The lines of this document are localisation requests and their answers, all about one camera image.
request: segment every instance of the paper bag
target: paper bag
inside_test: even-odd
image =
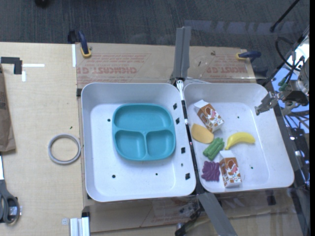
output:
[[[15,149],[15,140],[6,100],[3,68],[0,64],[0,151],[12,149]]]

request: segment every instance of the blue divided plate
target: blue divided plate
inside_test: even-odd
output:
[[[136,161],[160,160],[175,149],[172,116],[150,103],[124,104],[113,115],[113,140],[117,152]]]

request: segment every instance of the small milk carton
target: small milk carton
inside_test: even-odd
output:
[[[232,151],[220,151],[220,168],[223,183],[226,188],[238,186],[242,183],[237,160]]]
[[[194,106],[197,111],[197,115],[211,133],[221,128],[224,120],[210,103],[200,100],[196,102]]]

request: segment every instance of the chair wheel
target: chair wheel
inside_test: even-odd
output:
[[[41,7],[46,7],[48,4],[48,0],[35,0],[36,5]]]

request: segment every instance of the purple toy grapes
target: purple toy grapes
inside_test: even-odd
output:
[[[219,181],[220,163],[205,161],[201,177],[206,181]]]

